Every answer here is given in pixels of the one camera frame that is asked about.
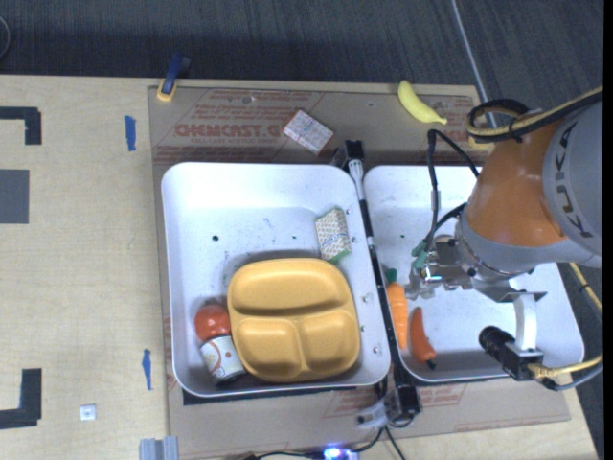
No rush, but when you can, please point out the white packet with red print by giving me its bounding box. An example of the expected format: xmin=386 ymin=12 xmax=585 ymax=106
xmin=282 ymin=108 xmax=335 ymax=156

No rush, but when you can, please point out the thin black and white rod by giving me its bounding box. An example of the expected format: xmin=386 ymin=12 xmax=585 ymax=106
xmin=348 ymin=157 xmax=412 ymax=388

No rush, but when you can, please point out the brown cardboard board red print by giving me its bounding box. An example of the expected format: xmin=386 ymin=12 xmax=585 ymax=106
xmin=147 ymin=80 xmax=572 ymax=443

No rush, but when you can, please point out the yellow banana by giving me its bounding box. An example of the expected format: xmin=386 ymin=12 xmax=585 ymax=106
xmin=397 ymin=80 xmax=449 ymax=127

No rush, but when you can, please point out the white bottle with orange cap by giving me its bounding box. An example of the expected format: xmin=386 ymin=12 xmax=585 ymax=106
xmin=193 ymin=303 xmax=248 ymax=387

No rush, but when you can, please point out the white and green packet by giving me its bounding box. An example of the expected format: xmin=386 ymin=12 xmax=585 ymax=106
xmin=314 ymin=206 xmax=353 ymax=264

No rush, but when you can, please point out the black cylinder on white bracket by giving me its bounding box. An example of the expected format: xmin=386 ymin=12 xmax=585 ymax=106
xmin=478 ymin=288 xmax=548 ymax=381

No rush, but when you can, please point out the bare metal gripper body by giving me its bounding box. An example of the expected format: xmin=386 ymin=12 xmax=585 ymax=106
xmin=418 ymin=234 xmax=486 ymax=291

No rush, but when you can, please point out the orange divided plate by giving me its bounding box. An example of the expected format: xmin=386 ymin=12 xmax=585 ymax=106
xmin=226 ymin=257 xmax=362 ymax=384

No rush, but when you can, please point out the orange carrot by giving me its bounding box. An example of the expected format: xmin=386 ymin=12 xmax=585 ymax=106
xmin=384 ymin=267 xmax=410 ymax=351

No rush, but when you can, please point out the orange chilli pepper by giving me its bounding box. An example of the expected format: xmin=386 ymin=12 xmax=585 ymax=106
xmin=409 ymin=306 xmax=439 ymax=371

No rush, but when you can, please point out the white plastic tray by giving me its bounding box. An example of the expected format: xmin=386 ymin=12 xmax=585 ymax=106
xmin=362 ymin=164 xmax=585 ymax=383
xmin=160 ymin=161 xmax=392 ymax=399

